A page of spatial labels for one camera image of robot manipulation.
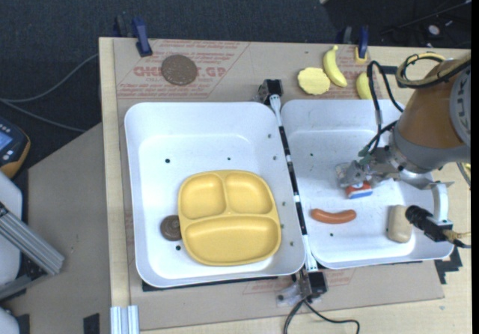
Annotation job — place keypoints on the orange sausage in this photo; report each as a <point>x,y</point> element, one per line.
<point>333,216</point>

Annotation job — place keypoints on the yellow divided plate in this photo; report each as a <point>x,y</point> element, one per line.
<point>228,216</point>

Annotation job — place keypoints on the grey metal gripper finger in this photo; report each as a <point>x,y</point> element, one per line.
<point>378,179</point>
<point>346,173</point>

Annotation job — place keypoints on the white plastic tray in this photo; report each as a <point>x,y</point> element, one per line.
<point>325,130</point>
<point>209,138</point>

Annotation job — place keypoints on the beige bread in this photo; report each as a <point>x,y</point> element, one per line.
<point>398,225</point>

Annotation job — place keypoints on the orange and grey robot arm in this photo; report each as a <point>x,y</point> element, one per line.
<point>426,115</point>

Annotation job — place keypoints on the black cylinder on white bracket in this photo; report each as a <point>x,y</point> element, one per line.
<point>423,221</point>

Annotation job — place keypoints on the large brown round biscuit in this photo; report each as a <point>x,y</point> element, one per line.
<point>179,70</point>

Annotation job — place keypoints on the red white blue carton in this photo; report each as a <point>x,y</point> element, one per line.
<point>359,192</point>

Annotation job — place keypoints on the brown cardboard board red print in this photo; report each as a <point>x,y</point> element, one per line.
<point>232,63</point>

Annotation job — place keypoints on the thin black and white rod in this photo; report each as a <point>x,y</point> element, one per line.
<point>295,190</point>

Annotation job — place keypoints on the small brown round biscuit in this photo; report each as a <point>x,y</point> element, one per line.
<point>170,228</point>

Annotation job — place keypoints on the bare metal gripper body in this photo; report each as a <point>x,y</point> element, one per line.
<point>385,164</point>

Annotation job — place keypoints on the yellow round biscuit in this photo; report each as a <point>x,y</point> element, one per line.
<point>313,81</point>

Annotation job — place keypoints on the yellow banana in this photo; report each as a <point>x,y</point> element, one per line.
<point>334,67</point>
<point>363,87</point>

